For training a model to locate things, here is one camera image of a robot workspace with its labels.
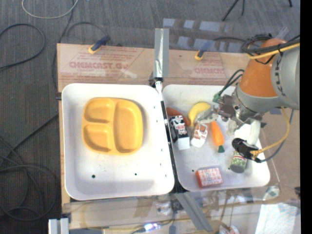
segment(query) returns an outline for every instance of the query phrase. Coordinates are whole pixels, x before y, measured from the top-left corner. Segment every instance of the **yellow plate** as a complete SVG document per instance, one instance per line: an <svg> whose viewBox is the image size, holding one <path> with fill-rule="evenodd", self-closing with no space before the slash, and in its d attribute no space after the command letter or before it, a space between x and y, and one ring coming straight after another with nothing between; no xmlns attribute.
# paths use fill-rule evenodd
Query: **yellow plate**
<svg viewBox="0 0 312 234"><path fill-rule="evenodd" d="M82 140L92 151L128 155L140 149L143 122L139 107L130 100L99 97L83 109Z"/></svg>

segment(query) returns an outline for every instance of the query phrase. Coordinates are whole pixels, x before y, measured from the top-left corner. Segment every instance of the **orange carrot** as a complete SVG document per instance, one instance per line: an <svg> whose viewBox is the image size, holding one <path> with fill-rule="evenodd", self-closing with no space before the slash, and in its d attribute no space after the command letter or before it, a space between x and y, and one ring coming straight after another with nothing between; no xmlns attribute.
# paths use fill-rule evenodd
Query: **orange carrot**
<svg viewBox="0 0 312 234"><path fill-rule="evenodd" d="M221 132L217 122L214 120L210 123L211 125L211 132L213 135L213 141L215 143L215 145L217 145L218 148L218 153L223 153L224 152L224 148L223 148L223 144L224 144L224 136L223 133Z"/></svg>
<svg viewBox="0 0 312 234"><path fill-rule="evenodd" d="M169 116L178 116L178 115L182 115L185 126L188 127L188 126L191 125L190 120L189 120L187 117L185 117L182 113L180 113L178 110L173 109L173 108L171 108L171 107L167 107L167 108L166 108L166 111L167 111L167 114L168 114Z"/></svg>

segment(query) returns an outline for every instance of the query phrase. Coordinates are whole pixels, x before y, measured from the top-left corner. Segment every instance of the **yellow cable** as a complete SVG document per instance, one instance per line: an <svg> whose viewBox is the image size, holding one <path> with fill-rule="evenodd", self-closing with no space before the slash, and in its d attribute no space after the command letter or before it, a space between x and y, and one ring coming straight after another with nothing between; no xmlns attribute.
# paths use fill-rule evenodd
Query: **yellow cable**
<svg viewBox="0 0 312 234"><path fill-rule="evenodd" d="M291 127L291 126L290 126L289 120L288 120L288 118L287 118L287 115L286 115L286 113L285 113L284 107L282 107L281 109L282 109L282 113L283 113L284 119L285 119L286 124L287 124L287 130L286 130L285 135L284 135L279 141L275 142L275 143L272 144L272 145L269 145L269 146L267 146L267 147L265 147L265 148L262 148L262 149L260 149L260 150L250 151L250 153L253 155L253 157L256 158L260 153L262 153L262 152L264 152L265 150L270 149L270 148L272 148L272 147L274 147L274 146L276 146L276 145L282 143L282 142L287 138L287 136L288 136L288 134L289 134L289 132L290 132L290 127Z"/></svg>
<svg viewBox="0 0 312 234"><path fill-rule="evenodd" d="M261 55L258 55L258 56L251 56L250 54L247 54L247 55L248 55L249 59L259 59L259 58L263 58L263 57L276 55L279 52L284 52L286 50L289 50L289 49L292 49L292 48L295 48L295 47L298 47L298 46L300 46L300 43L296 43L296 44L290 45L288 47L281 48L280 50L274 50L274 51L267 52L267 53L264 53L264 54L261 54Z"/></svg>

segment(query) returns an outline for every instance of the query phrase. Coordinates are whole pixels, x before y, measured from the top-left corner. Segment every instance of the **white cable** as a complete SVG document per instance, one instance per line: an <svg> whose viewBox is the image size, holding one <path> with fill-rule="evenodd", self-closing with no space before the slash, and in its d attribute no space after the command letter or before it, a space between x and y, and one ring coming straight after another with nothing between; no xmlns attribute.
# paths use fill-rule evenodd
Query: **white cable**
<svg viewBox="0 0 312 234"><path fill-rule="evenodd" d="M77 2L78 2L78 0L76 0L76 2L74 3L73 7L71 7L70 10L67 11L67 12L66 12L65 14L63 14L63 15L60 15L60 16L57 16L57 17L39 17L39 16L36 16L36 15L31 14L30 12L28 12L28 11L25 9L25 7L24 7L24 1L25 1L25 0L22 0L22 2L21 2L21 5L22 5L22 7L23 7L23 10L24 10L27 14L29 14L30 16L35 17L35 18L40 18L40 19L57 19L57 18L64 17L64 16L66 16L67 14L69 14L69 13L74 9L74 7L76 6L76 4L77 4Z"/></svg>

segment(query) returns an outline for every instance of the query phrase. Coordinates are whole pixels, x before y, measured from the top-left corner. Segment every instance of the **dark gray carpet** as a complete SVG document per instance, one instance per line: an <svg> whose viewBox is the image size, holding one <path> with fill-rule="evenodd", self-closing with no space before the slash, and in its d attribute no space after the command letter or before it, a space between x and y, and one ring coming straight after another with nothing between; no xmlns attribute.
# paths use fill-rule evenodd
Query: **dark gray carpet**
<svg viewBox="0 0 312 234"><path fill-rule="evenodd" d="M234 0L79 0L72 13L59 19L34 18L23 11L21 1L0 0L0 32L13 24L31 24L44 33L45 48L30 61L0 69L3 234L46 233L48 219L61 216L58 102L53 79L56 43L92 44L102 37L95 26L79 24L61 38L66 28L90 22L111 36L109 45L153 48L154 29L169 27L170 48L190 50L217 37L275 37L283 27L285 40L300 34L300 0L292 0L292 7L288 0L245 0L242 16L240 0L225 21L221 19ZM71 0L25 0L29 12L43 17L61 15L71 6ZM240 52L240 44L224 40L208 51ZM41 45L42 37L35 28L22 25L7 30L0 36L0 67L31 57Z"/></svg>

